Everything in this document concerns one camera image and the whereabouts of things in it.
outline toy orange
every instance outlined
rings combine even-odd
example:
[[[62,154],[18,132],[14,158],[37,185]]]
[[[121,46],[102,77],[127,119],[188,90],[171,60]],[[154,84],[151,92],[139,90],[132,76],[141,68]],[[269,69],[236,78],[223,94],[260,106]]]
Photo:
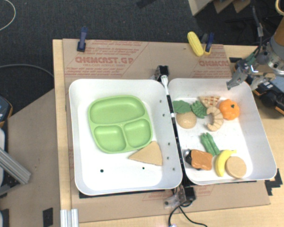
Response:
[[[230,99],[222,101],[219,105],[219,110],[223,114],[223,118],[227,120],[233,120],[240,115],[238,104]]]

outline blue clamp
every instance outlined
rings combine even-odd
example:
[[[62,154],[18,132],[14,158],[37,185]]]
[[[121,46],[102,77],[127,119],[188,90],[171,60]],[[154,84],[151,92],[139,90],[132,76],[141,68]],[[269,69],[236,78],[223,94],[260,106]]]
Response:
[[[214,37],[214,33],[210,33],[209,36],[208,36],[206,46],[204,48],[205,54],[210,54],[210,52],[211,52],[210,49],[211,49],[212,44],[213,44],[213,37]]]
[[[77,46],[77,51],[80,52],[85,52],[85,39],[86,39],[86,35],[87,35],[87,27],[82,27],[81,29],[81,33],[80,33],[80,41],[78,42],[78,46]]]

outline green leaf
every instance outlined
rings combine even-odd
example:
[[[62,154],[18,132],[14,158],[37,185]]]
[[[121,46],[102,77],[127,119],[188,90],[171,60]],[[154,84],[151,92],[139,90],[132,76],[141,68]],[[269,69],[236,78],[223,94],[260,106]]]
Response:
[[[172,105],[174,107],[174,111],[179,114],[184,114],[191,111],[190,104],[184,102],[183,100],[173,101]]]
[[[195,101],[191,105],[191,109],[198,118],[203,119],[205,118],[205,116],[207,116],[206,108],[203,106],[203,104],[200,101]]]

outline green divided plate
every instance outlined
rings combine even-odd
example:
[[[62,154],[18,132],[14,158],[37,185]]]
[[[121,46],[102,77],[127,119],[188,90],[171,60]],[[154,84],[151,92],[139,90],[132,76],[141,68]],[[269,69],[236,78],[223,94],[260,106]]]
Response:
[[[143,102],[135,96],[98,99],[88,109],[96,145],[106,153],[141,149],[152,140],[152,126]]]

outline white tray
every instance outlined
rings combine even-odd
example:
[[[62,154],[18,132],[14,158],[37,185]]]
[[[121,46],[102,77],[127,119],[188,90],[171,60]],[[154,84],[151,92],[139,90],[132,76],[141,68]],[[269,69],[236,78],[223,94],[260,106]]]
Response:
[[[246,165],[247,172],[241,179],[225,175],[219,177],[213,168],[211,171],[194,169],[185,162],[185,172],[190,181],[198,185],[213,183],[229,183],[271,179],[276,174],[276,164],[269,146],[257,106],[247,83],[242,83],[231,90],[227,90],[226,79],[174,79],[169,83],[171,100],[183,100],[193,103],[199,96],[220,96],[220,101],[231,99],[238,103],[240,116],[234,120],[224,120],[222,127],[211,132],[207,123],[211,117],[197,119],[192,129],[181,128],[177,124],[182,154],[186,149],[205,151],[200,141],[200,135],[209,132],[220,150],[236,149],[233,156],[241,157]]]
[[[89,105],[100,98],[132,95],[144,103],[153,139],[160,146],[163,165],[144,164],[128,157],[134,152],[108,154],[92,137]],[[154,80],[78,79],[69,88],[75,183],[86,195],[172,189],[182,170],[164,87]]]

